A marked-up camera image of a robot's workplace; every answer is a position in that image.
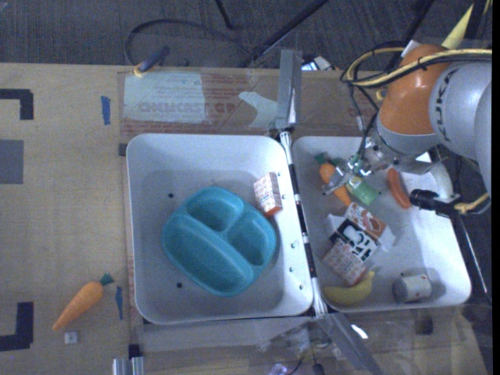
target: tin can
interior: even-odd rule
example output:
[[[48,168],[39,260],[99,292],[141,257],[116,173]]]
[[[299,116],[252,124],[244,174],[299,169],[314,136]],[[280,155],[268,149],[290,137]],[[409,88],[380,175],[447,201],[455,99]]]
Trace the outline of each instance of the tin can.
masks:
[[[392,284],[392,294],[396,302],[416,302],[432,293],[432,283],[425,274],[401,277]]]

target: blue divided plate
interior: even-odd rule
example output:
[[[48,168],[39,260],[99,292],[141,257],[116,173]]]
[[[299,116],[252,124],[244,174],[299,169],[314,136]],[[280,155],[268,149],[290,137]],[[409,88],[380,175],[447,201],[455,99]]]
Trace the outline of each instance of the blue divided plate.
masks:
[[[231,297],[248,288],[276,249],[269,220],[236,194],[206,187],[179,207],[162,231],[162,247],[207,291]]]

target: banana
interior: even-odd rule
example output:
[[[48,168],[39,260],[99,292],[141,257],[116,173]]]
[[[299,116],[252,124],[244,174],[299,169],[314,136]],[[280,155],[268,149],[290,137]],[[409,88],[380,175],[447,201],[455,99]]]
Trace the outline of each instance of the banana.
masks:
[[[325,286],[323,295],[327,301],[336,305],[353,305],[367,298],[372,291],[373,271],[368,272],[358,284],[352,287]]]

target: carrot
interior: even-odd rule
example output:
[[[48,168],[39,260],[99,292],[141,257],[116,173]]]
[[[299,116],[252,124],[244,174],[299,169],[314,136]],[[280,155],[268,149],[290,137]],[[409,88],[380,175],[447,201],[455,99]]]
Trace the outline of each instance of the carrot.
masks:
[[[113,279],[105,273],[99,282],[93,280],[85,284],[71,299],[70,303],[62,311],[57,321],[52,325],[53,330],[64,327],[71,321],[89,310],[102,298],[103,286],[110,284]]]
[[[395,201],[403,209],[409,209],[412,206],[412,203],[409,201],[408,195],[403,190],[399,172],[393,167],[387,170],[387,182],[389,183],[389,190],[391,191],[392,197],[394,197]]]
[[[320,165],[320,176],[325,184],[330,182],[330,178],[334,174],[334,172],[335,172],[334,164],[330,162],[324,162],[323,164]],[[349,193],[345,185],[337,187],[337,189],[334,190],[334,194],[345,205],[349,206],[352,203],[351,196],[349,196]]]

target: gray square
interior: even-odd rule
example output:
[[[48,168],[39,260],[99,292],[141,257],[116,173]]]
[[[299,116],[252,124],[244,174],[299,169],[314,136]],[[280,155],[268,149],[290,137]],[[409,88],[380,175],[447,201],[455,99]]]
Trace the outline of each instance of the gray square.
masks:
[[[24,141],[0,140],[0,184],[22,184]]]

